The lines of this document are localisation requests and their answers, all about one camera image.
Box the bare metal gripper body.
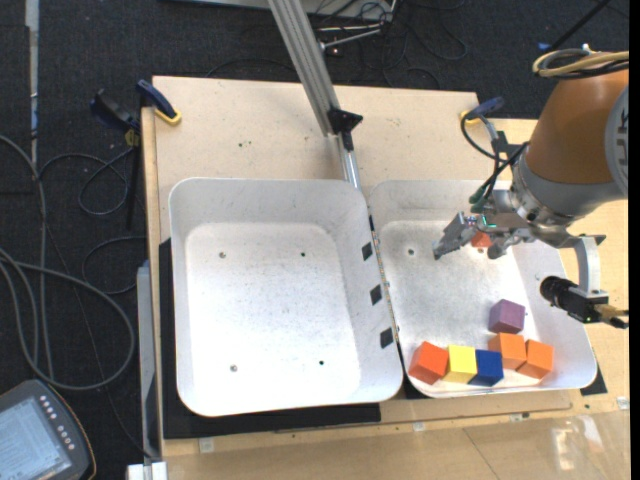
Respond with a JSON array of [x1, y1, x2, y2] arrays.
[[470, 190, 577, 249]]

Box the white plastic tray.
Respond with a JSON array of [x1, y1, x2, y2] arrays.
[[168, 176, 404, 418], [368, 179, 599, 399]]

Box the purple cube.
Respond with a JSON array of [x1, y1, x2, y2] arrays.
[[488, 298, 527, 335]]

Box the orange cube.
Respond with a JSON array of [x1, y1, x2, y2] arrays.
[[487, 332, 528, 371], [516, 339, 556, 380]]

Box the blue cube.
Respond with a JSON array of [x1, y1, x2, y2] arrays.
[[468, 349, 505, 388]]

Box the yellow cube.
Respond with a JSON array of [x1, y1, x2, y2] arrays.
[[442, 344, 478, 385]]

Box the pale wood board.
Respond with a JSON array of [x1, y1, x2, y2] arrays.
[[151, 75, 574, 435]]

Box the black cylinder on white bracket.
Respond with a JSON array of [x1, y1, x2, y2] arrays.
[[539, 234, 612, 325]]

